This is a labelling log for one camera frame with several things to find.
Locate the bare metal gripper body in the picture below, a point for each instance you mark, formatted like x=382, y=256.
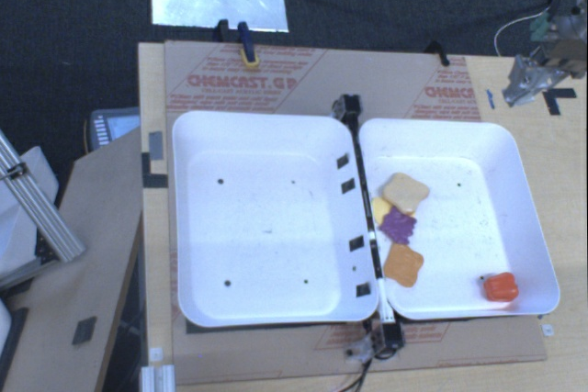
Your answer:
x=569, y=50

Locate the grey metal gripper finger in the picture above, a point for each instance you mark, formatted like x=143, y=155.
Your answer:
x=544, y=80
x=523, y=69

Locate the white plastic tray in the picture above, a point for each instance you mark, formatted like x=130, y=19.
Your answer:
x=459, y=225
x=271, y=220

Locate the tan toy bread slice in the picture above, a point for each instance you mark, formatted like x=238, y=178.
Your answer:
x=405, y=193

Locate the thin black and white rod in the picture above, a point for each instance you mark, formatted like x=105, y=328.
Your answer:
x=366, y=193

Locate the yellow round toy food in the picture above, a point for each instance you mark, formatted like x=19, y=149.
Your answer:
x=379, y=209

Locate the purple toy grapes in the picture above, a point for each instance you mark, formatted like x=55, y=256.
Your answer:
x=398, y=226

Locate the orange toy pepper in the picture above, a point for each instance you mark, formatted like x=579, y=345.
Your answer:
x=500, y=287

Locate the brown cardboard board, red print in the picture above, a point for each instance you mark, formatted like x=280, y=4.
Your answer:
x=294, y=73

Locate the orange toy bread slice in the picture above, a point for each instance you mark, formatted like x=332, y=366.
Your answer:
x=402, y=265

